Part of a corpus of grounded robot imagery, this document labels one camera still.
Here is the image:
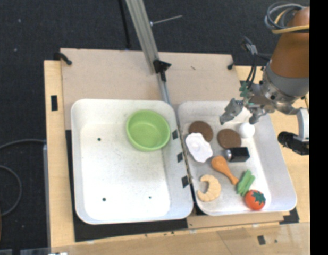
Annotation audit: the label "brown round biscuit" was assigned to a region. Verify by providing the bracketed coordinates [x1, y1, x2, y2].
[188, 120, 214, 143]
[216, 128, 242, 150]

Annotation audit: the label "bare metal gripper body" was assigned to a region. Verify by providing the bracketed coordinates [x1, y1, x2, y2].
[243, 82, 303, 115]

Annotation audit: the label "green bowl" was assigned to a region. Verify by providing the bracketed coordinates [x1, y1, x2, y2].
[125, 109, 172, 152]

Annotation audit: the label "white fried egg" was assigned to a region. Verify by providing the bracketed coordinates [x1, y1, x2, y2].
[184, 132, 214, 163]

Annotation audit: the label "orange chicken drumstick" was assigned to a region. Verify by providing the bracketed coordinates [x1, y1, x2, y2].
[211, 155, 240, 186]

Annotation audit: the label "brown cardboard board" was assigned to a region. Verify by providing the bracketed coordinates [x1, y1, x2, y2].
[60, 47, 292, 230]

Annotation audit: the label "green bean pods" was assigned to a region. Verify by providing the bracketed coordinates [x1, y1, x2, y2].
[236, 169, 256, 197]

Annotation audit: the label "white plastic tray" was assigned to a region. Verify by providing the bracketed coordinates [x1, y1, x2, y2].
[70, 98, 195, 225]
[176, 100, 298, 217]

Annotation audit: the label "black box with silver cap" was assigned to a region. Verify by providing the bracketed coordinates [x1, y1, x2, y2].
[223, 147, 251, 163]

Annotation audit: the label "white ball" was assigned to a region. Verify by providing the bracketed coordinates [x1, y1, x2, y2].
[238, 122, 256, 139]

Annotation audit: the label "black cylinder on white bracket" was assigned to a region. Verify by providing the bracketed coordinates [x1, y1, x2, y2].
[277, 107, 310, 156]

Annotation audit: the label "beige croissant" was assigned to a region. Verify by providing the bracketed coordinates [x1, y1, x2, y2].
[197, 174, 222, 203]

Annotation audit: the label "red tomato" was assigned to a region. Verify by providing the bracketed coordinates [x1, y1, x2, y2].
[244, 189, 267, 211]

